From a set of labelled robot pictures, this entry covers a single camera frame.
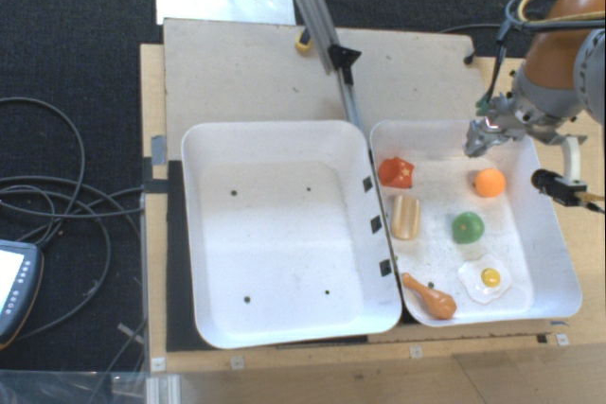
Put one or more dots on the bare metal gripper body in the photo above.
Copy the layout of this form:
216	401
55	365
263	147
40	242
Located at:
513	120

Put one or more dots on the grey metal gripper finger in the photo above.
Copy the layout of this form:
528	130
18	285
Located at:
472	141
489	140

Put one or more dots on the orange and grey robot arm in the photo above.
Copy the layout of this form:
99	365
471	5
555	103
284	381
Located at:
561	42

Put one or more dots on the orange ball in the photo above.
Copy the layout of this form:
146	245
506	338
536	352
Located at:
490	182

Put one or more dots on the green round fruit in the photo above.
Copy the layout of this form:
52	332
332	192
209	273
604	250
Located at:
467	228

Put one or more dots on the tan hot dog bun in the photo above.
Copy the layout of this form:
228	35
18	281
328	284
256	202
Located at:
405	217

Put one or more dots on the thin black rod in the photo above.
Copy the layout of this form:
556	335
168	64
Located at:
384	217

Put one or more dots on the white plastic tray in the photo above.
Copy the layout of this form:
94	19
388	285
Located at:
540	260
279	241

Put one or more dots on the white and yellow fried egg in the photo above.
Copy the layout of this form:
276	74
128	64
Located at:
487	281

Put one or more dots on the orange chicken drumstick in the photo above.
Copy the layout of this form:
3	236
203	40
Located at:
434	300

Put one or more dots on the pale wood board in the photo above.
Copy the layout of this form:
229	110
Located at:
521	345

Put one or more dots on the pale grey flat board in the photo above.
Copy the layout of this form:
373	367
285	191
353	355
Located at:
255	75

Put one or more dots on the black cylinder on white bracket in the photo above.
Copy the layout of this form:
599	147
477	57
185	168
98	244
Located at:
556	187

